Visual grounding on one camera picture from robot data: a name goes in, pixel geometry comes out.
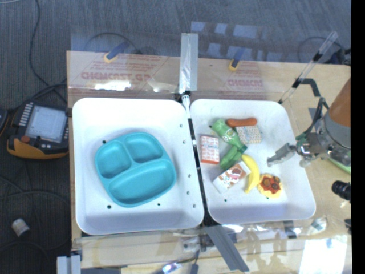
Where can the orange sausage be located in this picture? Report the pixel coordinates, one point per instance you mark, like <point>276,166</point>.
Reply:
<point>242,122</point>

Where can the brown cardboard board red print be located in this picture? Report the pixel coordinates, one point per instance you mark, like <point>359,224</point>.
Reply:
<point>325,76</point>

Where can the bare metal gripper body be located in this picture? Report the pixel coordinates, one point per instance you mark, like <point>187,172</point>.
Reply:
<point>313,147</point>

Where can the small grey can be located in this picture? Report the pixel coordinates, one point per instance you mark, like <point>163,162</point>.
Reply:
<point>20,227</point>

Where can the white carton with food print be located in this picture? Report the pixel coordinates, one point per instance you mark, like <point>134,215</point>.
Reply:
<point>230,177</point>

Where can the patterned pale packet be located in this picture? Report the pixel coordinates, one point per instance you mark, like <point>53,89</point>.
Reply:
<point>250,135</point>

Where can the yellow banana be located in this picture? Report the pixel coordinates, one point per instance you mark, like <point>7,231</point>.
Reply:
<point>253,168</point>

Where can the green plastic bottle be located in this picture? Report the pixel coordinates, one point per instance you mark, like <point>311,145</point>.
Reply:
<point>226,133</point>

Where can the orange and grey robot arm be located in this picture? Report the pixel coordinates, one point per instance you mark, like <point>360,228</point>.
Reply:
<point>340,110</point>

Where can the blue divided plate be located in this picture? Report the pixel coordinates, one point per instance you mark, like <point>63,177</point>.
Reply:
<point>137,173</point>

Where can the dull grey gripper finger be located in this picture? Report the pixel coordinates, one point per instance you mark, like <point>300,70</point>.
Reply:
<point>282,154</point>

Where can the black cylinder on white bracket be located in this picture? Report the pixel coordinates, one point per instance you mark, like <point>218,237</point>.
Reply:
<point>342,189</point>

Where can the white plastic tray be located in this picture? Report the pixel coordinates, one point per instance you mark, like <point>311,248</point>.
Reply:
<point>291,207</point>
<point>85,164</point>

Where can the orange and white carton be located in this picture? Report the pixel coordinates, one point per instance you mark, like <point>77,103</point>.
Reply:
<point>209,150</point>

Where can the green toy vegetable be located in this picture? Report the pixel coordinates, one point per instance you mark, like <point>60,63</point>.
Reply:
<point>229,158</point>

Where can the yellow pizza slice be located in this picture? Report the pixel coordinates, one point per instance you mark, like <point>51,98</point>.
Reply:
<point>270,185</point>

